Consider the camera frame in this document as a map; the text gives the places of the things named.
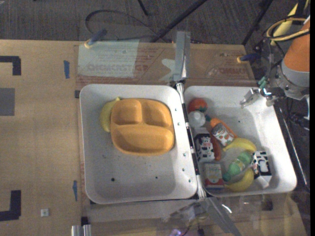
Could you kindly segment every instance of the orange divided plate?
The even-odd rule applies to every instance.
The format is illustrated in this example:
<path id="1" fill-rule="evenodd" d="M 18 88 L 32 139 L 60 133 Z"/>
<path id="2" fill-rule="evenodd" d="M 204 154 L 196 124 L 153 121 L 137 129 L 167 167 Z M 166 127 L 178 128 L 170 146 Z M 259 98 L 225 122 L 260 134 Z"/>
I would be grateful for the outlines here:
<path id="1" fill-rule="evenodd" d="M 174 127 L 168 107 L 156 100 L 128 98 L 115 103 L 111 136 L 123 153 L 162 155 L 174 146 Z"/>

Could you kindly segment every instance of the carrot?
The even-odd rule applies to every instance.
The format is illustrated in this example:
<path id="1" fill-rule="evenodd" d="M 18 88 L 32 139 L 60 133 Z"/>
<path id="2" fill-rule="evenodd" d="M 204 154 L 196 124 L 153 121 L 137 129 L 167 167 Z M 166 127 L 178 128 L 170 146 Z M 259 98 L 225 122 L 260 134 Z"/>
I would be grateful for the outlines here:
<path id="1" fill-rule="evenodd" d="M 215 154 L 215 160 L 220 161 L 221 160 L 221 146 L 217 138 L 214 137 L 214 135 L 210 135 L 210 141 L 213 146 L 213 152 Z"/>
<path id="2" fill-rule="evenodd" d="M 232 129 L 230 129 L 222 120 L 220 120 L 218 118 L 211 118 L 211 120 L 210 120 L 211 128 L 214 128 L 219 123 L 222 123 L 223 126 L 227 129 L 227 131 L 234 136 L 234 138 L 237 137 L 237 135 L 234 133 L 234 131 Z"/>

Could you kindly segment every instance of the green bottle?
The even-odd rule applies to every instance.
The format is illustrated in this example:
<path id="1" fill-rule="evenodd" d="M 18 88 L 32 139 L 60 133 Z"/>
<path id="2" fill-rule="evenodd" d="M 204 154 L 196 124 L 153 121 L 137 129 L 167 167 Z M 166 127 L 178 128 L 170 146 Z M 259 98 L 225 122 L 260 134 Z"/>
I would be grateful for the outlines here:
<path id="1" fill-rule="evenodd" d="M 230 163 L 228 170 L 223 174 L 223 180 L 228 182 L 233 176 L 241 173 L 252 162 L 252 155 L 246 151 L 240 153 L 240 155 Z"/>

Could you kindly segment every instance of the banana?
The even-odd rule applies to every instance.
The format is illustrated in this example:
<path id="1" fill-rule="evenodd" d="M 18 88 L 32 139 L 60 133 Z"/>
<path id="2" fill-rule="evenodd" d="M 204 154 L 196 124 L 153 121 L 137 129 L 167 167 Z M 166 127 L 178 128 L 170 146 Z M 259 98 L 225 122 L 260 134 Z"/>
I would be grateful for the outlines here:
<path id="1" fill-rule="evenodd" d="M 102 111 L 100 112 L 99 115 L 100 124 L 102 128 L 108 133 L 110 132 L 110 114 L 112 113 L 113 106 L 119 100 L 120 98 L 117 97 L 115 100 L 106 102 L 102 108 Z"/>
<path id="2" fill-rule="evenodd" d="M 249 150 L 250 152 L 255 152 L 257 150 L 254 143 L 252 143 L 250 140 L 245 138 L 236 137 L 234 140 L 225 146 L 222 150 L 227 151 L 230 148 L 240 147 L 245 150 Z"/>
<path id="3" fill-rule="evenodd" d="M 244 192 L 248 189 L 248 187 L 250 187 L 253 181 L 254 171 L 252 170 L 252 168 L 248 168 L 240 181 L 226 184 L 224 186 L 233 192 Z"/>

